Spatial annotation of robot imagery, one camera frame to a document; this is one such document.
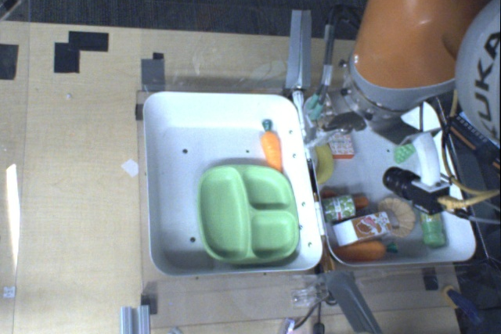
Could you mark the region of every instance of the green can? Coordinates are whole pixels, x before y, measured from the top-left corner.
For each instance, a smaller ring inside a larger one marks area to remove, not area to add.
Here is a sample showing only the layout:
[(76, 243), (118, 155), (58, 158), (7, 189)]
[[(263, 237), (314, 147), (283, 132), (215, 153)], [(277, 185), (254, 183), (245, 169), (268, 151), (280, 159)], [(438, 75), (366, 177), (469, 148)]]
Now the green can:
[(327, 223), (354, 217), (356, 213), (355, 201), (351, 195), (322, 199), (322, 207)]

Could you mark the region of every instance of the wooden table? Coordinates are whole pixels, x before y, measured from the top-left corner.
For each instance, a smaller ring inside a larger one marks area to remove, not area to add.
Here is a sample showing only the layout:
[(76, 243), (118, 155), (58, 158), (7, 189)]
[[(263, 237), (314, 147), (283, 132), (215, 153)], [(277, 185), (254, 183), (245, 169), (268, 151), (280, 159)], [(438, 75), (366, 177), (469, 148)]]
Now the wooden table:
[[(193, 77), (214, 85), (265, 74), (276, 79), (285, 72), (288, 38), (2, 24), (0, 43), (18, 44), (20, 63), (29, 60), (30, 67), (29, 76), (19, 65), (16, 80), (0, 81), (0, 99), (16, 111), (4, 107), (0, 118), (26, 126), (26, 138), (19, 135), (19, 143), (10, 145), (23, 150), (20, 251), (16, 282), (4, 284), (12, 272), (0, 271), (4, 286), (16, 286), (15, 298), (0, 302), (0, 331), (119, 332), (120, 308), (137, 307), (146, 284), (139, 177), (122, 168), (139, 160), (135, 104), (141, 59), (163, 53), (168, 83), (181, 89)], [(55, 74), (54, 44), (68, 42), (69, 31), (106, 32), (109, 49), (81, 52), (79, 74)], [(351, 45), (337, 42), (334, 59), (347, 57)], [(313, 41), (312, 55), (317, 82), (321, 40)], [(23, 107), (26, 113), (20, 113)], [(3, 231), (0, 236), (4, 241)], [(441, 287), (457, 285), (451, 267), (437, 273)], [(282, 318), (306, 312), (291, 305), (290, 291), (304, 279), (298, 275), (259, 277), (261, 288), (252, 285), (257, 278), (238, 288), (230, 278), (157, 278), (169, 294), (169, 310), (159, 311), (163, 318), (153, 317), (158, 328), (152, 332), (158, 334), (174, 325), (185, 334), (275, 334)], [(363, 272), (359, 287), (386, 333), (459, 332), (453, 309), (439, 291), (425, 290), (420, 271)], [(264, 303), (263, 294), (268, 294)], [(351, 332), (339, 307), (324, 307), (323, 314), (327, 332)]]

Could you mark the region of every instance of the green plate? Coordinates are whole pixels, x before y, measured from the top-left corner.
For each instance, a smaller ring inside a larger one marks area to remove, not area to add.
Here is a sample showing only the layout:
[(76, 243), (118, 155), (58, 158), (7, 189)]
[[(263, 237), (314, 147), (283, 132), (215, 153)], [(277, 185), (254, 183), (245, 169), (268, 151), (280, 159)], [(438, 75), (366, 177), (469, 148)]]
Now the green plate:
[(297, 247), (294, 193), (272, 168), (211, 168), (200, 179), (197, 207), (202, 242), (214, 259), (266, 264), (285, 259)]

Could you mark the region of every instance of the green bottle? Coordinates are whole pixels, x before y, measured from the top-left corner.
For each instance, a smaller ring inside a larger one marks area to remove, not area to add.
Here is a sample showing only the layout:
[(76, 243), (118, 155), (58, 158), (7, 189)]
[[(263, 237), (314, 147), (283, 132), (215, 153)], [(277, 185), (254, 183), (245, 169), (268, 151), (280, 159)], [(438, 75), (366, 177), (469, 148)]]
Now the green bottle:
[(445, 234), (442, 227), (440, 213), (421, 213), (421, 228), (423, 229), (423, 242), (431, 248), (445, 245)]

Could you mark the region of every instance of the toy carrot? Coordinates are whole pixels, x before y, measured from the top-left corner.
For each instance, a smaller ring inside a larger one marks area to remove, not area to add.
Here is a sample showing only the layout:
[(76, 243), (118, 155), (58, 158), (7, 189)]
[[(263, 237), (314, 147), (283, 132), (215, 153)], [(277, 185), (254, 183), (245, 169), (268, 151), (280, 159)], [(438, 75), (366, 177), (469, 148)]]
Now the toy carrot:
[(280, 139), (272, 132), (272, 121), (264, 120), (263, 128), (265, 133), (261, 136), (261, 147), (265, 153), (268, 165), (275, 170), (282, 171), (282, 151), (280, 149)]

